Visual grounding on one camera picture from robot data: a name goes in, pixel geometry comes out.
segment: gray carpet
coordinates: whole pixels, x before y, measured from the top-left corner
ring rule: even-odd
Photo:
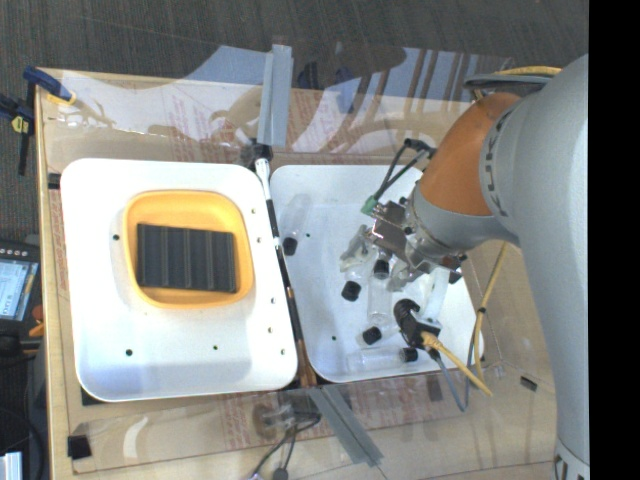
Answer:
[[[562,67],[588,52],[589,0],[0,0],[0,34],[0,93],[14,98],[27,65],[184,77],[220,45],[291,44],[294,73],[336,41],[364,45],[359,75],[400,47]],[[35,152],[18,176],[19,142],[1,122],[0,238],[12,240],[38,233]],[[0,370],[0,406],[23,411],[25,367]],[[0,423],[2,454],[24,428]]]

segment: monitor screen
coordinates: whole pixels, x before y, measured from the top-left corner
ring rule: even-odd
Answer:
[[[0,258],[0,319],[24,319],[38,265],[33,261]]]

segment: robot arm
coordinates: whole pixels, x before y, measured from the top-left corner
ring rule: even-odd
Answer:
[[[556,478],[572,480],[590,476],[587,98],[584,56],[538,92],[479,100],[404,206],[396,228],[406,236],[385,222],[391,208],[374,214],[373,230],[408,264],[409,281],[435,266],[455,270],[456,258],[489,239],[521,248],[556,387]]]

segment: green connector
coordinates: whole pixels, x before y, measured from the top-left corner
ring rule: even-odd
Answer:
[[[365,215],[371,215],[371,212],[373,212],[373,209],[377,204],[378,200],[373,196],[369,196],[369,199],[367,199],[367,201],[364,203],[364,206],[360,208],[360,211]]]

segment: black bottle cap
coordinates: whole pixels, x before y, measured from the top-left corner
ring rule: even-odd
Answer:
[[[415,348],[406,347],[402,351],[404,352],[405,363],[413,363],[418,360],[418,351]]]
[[[382,331],[376,326],[369,327],[362,333],[362,339],[367,345],[373,345],[380,338],[382,338]]]
[[[342,289],[342,296],[353,302],[358,299],[358,295],[360,295],[360,290],[362,290],[362,286],[360,286],[355,281],[347,281],[344,284],[344,288]]]
[[[284,250],[285,256],[293,256],[296,253],[296,248],[298,247],[298,241],[295,238],[288,236],[282,242],[282,249]]]
[[[376,260],[376,264],[373,266],[373,276],[378,279],[387,279],[389,277],[389,262]]]

